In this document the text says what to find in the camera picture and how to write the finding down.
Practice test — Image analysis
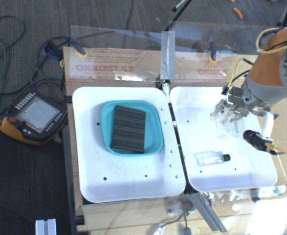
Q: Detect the thin black and white rod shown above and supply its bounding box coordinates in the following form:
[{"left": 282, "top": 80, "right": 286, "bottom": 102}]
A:
[{"left": 161, "top": 81, "right": 191, "bottom": 193}]

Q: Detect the black cylinder on white bracket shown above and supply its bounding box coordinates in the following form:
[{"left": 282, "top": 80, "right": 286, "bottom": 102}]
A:
[{"left": 243, "top": 112, "right": 275, "bottom": 153}]

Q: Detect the dark grey striped block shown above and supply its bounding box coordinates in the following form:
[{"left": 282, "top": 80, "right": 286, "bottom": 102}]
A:
[{"left": 110, "top": 105, "right": 147, "bottom": 154}]

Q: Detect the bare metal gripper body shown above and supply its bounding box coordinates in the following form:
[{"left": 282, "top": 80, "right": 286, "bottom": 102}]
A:
[{"left": 222, "top": 86, "right": 280, "bottom": 120}]

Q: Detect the blue plate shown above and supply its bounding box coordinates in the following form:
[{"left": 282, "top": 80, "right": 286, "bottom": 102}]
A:
[{"left": 100, "top": 99, "right": 164, "bottom": 157}]

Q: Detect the clear plastic bottle black cap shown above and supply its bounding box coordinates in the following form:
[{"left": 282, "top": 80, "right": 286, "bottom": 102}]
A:
[{"left": 194, "top": 150, "right": 231, "bottom": 167}]

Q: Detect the white plastic tray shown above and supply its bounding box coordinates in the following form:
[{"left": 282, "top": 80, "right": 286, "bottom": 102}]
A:
[
  {"left": 169, "top": 85, "right": 279, "bottom": 193},
  {"left": 71, "top": 86, "right": 187, "bottom": 204}
]

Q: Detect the orange sausage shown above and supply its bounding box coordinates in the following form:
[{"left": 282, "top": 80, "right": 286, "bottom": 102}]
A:
[{"left": 232, "top": 7, "right": 244, "bottom": 21}]

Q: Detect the brown cardboard board red print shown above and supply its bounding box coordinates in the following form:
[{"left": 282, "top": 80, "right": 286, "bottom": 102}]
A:
[{"left": 62, "top": 46, "right": 287, "bottom": 233}]

